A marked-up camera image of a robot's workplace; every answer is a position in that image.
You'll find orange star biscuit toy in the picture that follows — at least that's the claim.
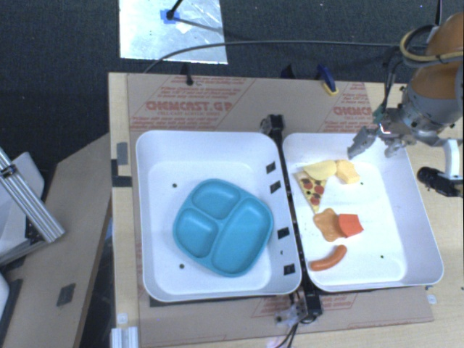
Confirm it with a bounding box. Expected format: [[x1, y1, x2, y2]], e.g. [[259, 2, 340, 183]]
[[312, 207, 346, 243]]

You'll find yellow cheese wedge toy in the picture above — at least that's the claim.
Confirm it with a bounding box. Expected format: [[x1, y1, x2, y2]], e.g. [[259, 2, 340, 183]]
[[333, 159, 362, 186]]

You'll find orange red wedge toy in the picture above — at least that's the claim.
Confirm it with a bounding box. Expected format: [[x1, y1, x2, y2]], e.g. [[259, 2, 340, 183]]
[[337, 213, 365, 239]]

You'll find yellow potato chip toy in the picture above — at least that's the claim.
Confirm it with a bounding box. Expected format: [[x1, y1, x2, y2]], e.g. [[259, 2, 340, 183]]
[[302, 159, 339, 181]]

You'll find thin black rod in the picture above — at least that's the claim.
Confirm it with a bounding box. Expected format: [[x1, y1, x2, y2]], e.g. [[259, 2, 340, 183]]
[[274, 136, 313, 297]]

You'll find pizza slice toy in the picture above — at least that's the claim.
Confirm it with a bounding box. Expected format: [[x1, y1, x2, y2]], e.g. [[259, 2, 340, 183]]
[[292, 170, 327, 215]]

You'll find blue divided plate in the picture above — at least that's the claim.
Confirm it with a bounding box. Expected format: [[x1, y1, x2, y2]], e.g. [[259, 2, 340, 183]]
[[172, 178, 275, 278]]

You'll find white plastic tray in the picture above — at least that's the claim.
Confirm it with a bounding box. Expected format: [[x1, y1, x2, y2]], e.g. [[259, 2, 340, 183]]
[[135, 129, 303, 302], [281, 132, 445, 293]]

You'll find orange sausage toy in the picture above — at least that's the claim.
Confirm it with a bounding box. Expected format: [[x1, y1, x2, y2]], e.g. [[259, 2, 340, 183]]
[[309, 244, 348, 272]]

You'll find black cylinder on white bracket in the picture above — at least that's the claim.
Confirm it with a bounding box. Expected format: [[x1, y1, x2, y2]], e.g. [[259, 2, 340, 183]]
[[416, 138, 464, 198]]

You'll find brown cardboard board red print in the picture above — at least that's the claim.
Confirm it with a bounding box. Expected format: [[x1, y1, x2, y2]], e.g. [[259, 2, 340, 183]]
[[125, 72, 435, 348]]

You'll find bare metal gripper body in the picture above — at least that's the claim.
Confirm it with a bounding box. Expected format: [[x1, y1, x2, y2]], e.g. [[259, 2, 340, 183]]
[[375, 104, 447, 146]]

